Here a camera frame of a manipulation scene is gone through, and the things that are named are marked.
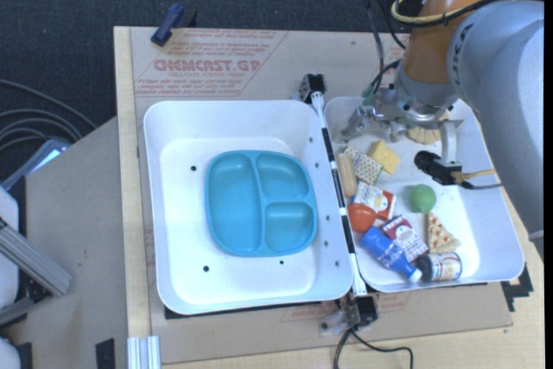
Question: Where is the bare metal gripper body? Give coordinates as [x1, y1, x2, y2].
[360, 86, 451, 132]

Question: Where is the yellow cheese wedge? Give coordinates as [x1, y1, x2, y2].
[367, 139, 402, 176]

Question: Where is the beige ridged biscuit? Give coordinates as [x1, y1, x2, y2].
[406, 112, 451, 144]

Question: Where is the patterned cracker packet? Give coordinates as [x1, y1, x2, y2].
[342, 144, 385, 187]

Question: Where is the thin black and white rod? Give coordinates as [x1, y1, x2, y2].
[310, 91, 369, 297]

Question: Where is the tan bread roll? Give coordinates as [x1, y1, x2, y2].
[336, 152, 359, 199]

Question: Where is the orange and white carton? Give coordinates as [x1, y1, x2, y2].
[350, 181, 397, 222]

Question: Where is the green ball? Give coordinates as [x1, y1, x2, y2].
[408, 183, 437, 214]

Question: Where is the red tomato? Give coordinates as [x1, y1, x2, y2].
[346, 202, 378, 234]

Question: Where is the red and white carton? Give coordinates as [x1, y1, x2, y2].
[381, 215, 429, 263]

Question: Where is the pizza slice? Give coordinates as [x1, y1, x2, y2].
[426, 212, 461, 255]

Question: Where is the blue bottle white cap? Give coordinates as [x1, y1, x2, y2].
[359, 225, 423, 283]

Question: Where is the brown cardboard board red print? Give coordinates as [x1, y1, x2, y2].
[129, 27, 515, 365]

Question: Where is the white plastic tray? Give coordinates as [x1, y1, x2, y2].
[143, 99, 356, 315]
[323, 95, 526, 294]

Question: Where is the blue divided plate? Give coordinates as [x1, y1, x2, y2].
[205, 150, 319, 258]

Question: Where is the white can red print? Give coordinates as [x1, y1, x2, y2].
[416, 251, 463, 283]

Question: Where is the black cylinder on white bracket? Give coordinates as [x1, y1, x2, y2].
[413, 119, 465, 187]

